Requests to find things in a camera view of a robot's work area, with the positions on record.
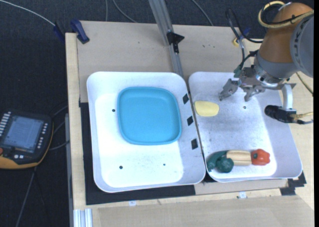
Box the black cylinder on white bracket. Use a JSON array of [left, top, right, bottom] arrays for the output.
[[264, 83, 298, 124]]

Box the blue plate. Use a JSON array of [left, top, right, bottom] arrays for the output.
[[117, 86, 182, 146]]

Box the yellow oval toy food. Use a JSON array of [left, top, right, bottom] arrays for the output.
[[194, 100, 220, 118]]

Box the dark green curved toy vegetable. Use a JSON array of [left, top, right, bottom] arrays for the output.
[[206, 150, 228, 172]]

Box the brown flat board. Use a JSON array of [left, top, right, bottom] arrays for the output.
[[76, 20, 315, 196]]

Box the beige striped toy bread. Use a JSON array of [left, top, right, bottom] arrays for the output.
[[226, 149, 253, 167]]

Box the green toy broccoli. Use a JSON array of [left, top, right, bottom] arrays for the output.
[[215, 157, 235, 173]]

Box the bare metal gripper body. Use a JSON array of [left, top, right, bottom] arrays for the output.
[[238, 67, 281, 90]]

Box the white plastic tray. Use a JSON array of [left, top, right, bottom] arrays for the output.
[[86, 71, 206, 193], [188, 71, 303, 183]]

